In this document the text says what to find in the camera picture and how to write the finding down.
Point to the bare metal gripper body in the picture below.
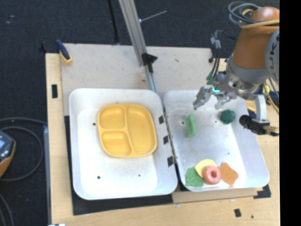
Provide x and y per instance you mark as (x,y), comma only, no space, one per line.
(237,87)

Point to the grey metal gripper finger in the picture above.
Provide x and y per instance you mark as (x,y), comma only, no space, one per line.
(223,100)
(202,98)

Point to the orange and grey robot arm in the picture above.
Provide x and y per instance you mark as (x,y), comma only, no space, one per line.
(251,48)

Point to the dark green broccoli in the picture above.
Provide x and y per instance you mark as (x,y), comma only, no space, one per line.
(227,116)

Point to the light green pea pod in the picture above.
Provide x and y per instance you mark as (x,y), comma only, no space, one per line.
(191,126)

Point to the white plastic tray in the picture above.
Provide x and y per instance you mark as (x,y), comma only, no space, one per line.
(117,173)
(211,145)

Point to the yellow round slice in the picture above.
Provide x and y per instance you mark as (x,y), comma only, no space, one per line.
(204,164)

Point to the yellow divided plate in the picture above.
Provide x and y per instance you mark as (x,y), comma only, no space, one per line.
(138,128)

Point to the orange bread slice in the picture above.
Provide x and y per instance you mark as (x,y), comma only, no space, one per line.
(228,174)

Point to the pink doughnut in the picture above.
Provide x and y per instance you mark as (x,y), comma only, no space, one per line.
(208,176)

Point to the green lettuce leaf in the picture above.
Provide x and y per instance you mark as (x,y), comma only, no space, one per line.
(192,180)

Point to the pale wood flat board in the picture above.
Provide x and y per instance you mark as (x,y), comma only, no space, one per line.
(105,67)

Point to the black cylinder on white bracket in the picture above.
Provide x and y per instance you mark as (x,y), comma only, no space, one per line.
(255,125)

